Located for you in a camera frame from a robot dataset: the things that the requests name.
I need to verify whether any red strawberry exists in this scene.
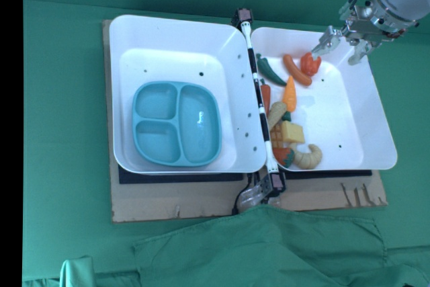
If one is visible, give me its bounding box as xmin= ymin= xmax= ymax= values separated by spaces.
xmin=272 ymin=147 xmax=296 ymax=169

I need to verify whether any white plastic tray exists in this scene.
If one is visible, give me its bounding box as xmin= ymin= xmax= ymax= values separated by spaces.
xmin=250 ymin=26 xmax=398 ymax=173
xmin=108 ymin=13 xmax=268 ymax=176

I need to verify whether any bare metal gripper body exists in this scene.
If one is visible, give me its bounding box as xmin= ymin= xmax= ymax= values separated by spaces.
xmin=338 ymin=0 xmax=420 ymax=45

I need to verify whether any blue divided plate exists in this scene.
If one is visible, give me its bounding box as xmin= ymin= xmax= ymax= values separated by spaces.
xmin=131 ymin=80 xmax=223 ymax=168

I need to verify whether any yellow cheese wedge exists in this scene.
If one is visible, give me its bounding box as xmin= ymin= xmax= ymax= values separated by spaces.
xmin=280 ymin=120 xmax=306 ymax=145

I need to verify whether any tan bread loaf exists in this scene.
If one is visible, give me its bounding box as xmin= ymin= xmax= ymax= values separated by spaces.
xmin=267 ymin=101 xmax=288 ymax=132

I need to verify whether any thin orange carrot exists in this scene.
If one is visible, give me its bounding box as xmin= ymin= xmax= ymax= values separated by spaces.
xmin=259 ymin=78 xmax=272 ymax=118

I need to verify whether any black and white thin rod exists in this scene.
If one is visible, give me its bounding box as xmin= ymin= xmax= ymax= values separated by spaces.
xmin=240 ymin=21 xmax=280 ymax=175

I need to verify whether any brown cardboard board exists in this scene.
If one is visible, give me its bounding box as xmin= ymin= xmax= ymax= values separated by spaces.
xmin=101 ymin=19 xmax=389 ymax=224

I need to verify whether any thick orange carrot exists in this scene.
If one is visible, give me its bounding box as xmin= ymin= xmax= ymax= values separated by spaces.
xmin=282 ymin=75 xmax=298 ymax=113

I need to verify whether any yellow waffle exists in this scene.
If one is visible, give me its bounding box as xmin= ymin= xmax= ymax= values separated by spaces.
xmin=269 ymin=124 xmax=286 ymax=149

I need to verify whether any black block with wires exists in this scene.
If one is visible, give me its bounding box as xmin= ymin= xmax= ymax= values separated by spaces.
xmin=267 ymin=171 xmax=287 ymax=195
xmin=231 ymin=7 xmax=255 ymax=28

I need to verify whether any green chili pepper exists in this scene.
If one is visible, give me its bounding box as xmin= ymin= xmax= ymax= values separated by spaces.
xmin=255 ymin=52 xmax=288 ymax=87

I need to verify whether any green cloth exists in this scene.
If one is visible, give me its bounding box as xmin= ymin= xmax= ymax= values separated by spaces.
xmin=130 ymin=204 xmax=430 ymax=287

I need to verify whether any orange sausage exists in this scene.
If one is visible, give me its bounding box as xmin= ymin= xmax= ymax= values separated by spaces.
xmin=282 ymin=54 xmax=313 ymax=87

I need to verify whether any red bell pepper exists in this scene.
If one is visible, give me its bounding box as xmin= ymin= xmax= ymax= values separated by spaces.
xmin=300 ymin=52 xmax=323 ymax=77

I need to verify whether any tan croissant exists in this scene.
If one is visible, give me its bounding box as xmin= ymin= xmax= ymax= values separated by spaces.
xmin=289 ymin=142 xmax=324 ymax=170

